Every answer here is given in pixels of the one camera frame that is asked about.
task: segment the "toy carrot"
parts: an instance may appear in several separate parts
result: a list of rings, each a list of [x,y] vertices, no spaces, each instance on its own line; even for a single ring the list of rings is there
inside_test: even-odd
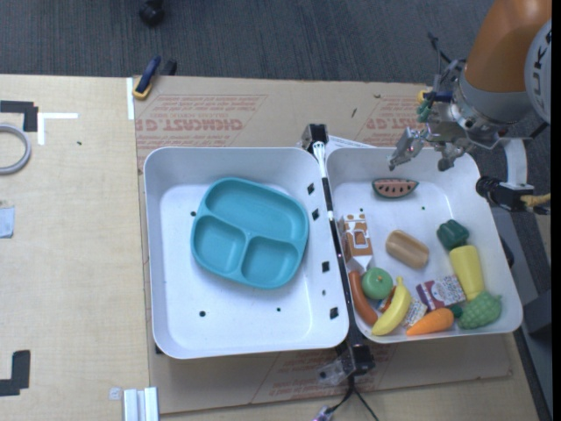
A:
[[[424,333],[440,332],[448,329],[454,324],[454,312],[448,307],[440,307],[432,310],[409,327],[405,333],[407,335],[421,335]]]

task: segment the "white ring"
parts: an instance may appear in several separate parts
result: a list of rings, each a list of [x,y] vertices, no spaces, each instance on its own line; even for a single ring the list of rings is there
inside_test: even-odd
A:
[[[0,175],[11,175],[12,173],[16,173],[17,171],[21,170],[27,163],[29,157],[32,154],[32,144],[29,141],[27,134],[25,134],[22,130],[16,128],[15,126],[0,124],[0,132],[9,132],[11,134],[14,134],[15,136],[19,137],[25,145],[24,155],[18,162],[8,167],[0,167]]]

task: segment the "black carpet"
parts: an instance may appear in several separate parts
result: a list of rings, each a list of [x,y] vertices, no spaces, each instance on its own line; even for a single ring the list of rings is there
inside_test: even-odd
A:
[[[178,61],[177,75],[432,84],[428,31],[449,57],[465,58],[494,0],[165,0],[154,28],[138,16],[144,1],[0,0],[0,73],[132,76],[160,54]],[[512,133],[540,124],[528,117]],[[473,156],[482,175],[506,180],[502,152]],[[536,194],[550,192],[550,128],[529,143],[528,164]],[[513,220],[542,293],[551,274],[535,218]]]

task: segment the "yellow cable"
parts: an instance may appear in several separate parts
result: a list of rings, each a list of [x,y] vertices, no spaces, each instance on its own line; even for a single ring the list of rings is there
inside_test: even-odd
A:
[[[551,193],[545,195],[522,195],[520,199],[526,203],[527,207],[534,207],[538,204],[544,204],[551,200]]]

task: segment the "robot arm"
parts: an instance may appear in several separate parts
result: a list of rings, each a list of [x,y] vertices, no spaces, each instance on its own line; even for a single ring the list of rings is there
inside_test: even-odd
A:
[[[438,168],[451,168],[476,146],[497,146],[532,108],[549,123],[551,12],[552,0],[495,0],[452,91],[440,91],[437,75],[423,94],[417,113],[425,127],[403,133],[388,158],[390,170],[426,142],[442,153]]]

